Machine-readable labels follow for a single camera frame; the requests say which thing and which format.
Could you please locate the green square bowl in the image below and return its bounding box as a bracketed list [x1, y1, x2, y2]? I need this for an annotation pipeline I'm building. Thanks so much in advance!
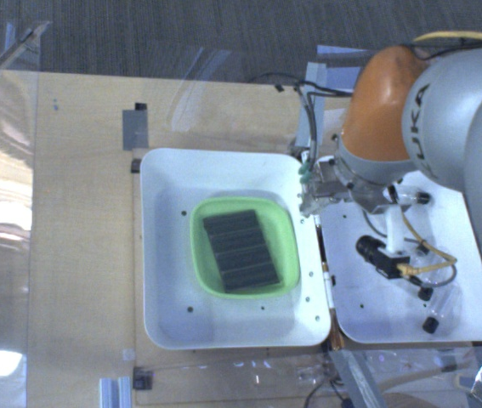
[189, 195, 302, 301]

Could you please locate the white plastic tray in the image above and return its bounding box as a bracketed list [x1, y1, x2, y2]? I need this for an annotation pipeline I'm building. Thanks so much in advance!
[139, 147, 332, 351]
[318, 159, 482, 345]

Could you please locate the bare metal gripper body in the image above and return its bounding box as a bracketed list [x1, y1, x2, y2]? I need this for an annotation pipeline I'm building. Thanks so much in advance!
[308, 156, 400, 215]

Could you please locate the black ribbed rectangular block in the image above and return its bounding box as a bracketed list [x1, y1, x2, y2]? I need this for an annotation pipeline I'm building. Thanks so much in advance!
[201, 209, 282, 294]

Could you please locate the clear plastic bottle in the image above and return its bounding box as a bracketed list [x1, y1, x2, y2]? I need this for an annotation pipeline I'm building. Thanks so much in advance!
[393, 186, 432, 208]
[421, 285, 463, 335]
[408, 255, 456, 302]

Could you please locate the black cylinder on white bracket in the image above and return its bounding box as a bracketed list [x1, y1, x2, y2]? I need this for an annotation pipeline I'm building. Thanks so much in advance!
[354, 184, 412, 281]

